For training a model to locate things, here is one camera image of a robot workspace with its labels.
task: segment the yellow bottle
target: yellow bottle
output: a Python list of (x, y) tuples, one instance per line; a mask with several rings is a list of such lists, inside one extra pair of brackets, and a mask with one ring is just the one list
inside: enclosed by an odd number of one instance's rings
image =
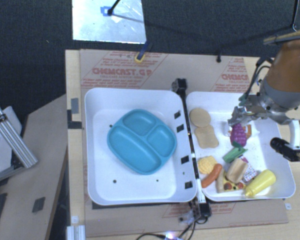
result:
[(275, 174), (272, 171), (265, 169), (257, 175), (248, 186), (246, 186), (245, 196), (252, 197), (258, 194), (262, 190), (274, 184), (276, 180)]

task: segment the white tray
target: white tray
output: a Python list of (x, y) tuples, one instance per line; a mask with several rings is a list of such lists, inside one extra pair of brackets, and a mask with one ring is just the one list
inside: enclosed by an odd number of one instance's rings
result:
[[(179, 203), (197, 193), (187, 126), (180, 97), (168, 90), (94, 88), (85, 95), (88, 193), (100, 205)], [(123, 115), (147, 110), (174, 133), (177, 146), (157, 172), (139, 174), (125, 166), (109, 149), (107, 134)], [(177, 132), (183, 125), (184, 130)]]
[[(218, 163), (225, 167), (225, 170), (228, 169), (222, 157), (233, 147), (230, 143), (230, 138), (224, 134), (224, 127), (227, 120), (231, 118), (234, 106), (238, 104), (238, 98), (241, 95), (239, 93), (224, 92), (192, 92), (187, 96), (186, 103), (189, 112), (195, 108), (202, 108), (209, 112), (211, 116), (210, 124), (213, 126), (219, 141), (219, 146), (216, 148), (200, 148), (194, 134), (196, 127), (190, 123), (197, 160), (202, 157), (213, 156)], [(246, 197), (243, 190), (217, 193), (216, 184), (213, 183), (202, 190), (207, 198), (216, 202), (283, 199), (289, 198), (295, 193), (296, 185), (289, 162), (270, 147), (272, 138), (281, 137), (277, 123), (271, 119), (260, 119), (252, 121), (250, 124), (252, 136), (247, 140), (244, 148), (248, 149), (248, 151), (243, 155), (256, 171), (271, 170), (276, 175), (276, 183), (252, 198)]]

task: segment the black fabric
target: black fabric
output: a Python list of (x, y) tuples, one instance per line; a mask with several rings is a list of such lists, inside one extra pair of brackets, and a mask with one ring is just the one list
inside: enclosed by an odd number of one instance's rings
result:
[[(142, 0), (142, 6), (152, 52), (274, 57), (279, 47), (262, 41), (292, 31), (294, 2)], [(66, 49), (141, 47), (72, 40), (72, 0), (0, 0), (0, 106), (12, 106), (23, 120), (65, 94)]]

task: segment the metal sheet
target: metal sheet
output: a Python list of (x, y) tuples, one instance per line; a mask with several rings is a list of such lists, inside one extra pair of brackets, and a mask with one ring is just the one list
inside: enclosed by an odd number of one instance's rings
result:
[(141, 0), (72, 0), (73, 39), (144, 44), (147, 40)]

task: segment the hot dog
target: hot dog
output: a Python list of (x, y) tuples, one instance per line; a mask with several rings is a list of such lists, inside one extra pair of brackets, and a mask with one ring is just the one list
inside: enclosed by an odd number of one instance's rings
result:
[(212, 172), (210, 172), (210, 174), (201, 181), (201, 186), (204, 189), (206, 187), (208, 187), (212, 182), (214, 182), (217, 179), (217, 177), (219, 176), (221, 170), (222, 170), (222, 165), (220, 163), (217, 163), (213, 167)]

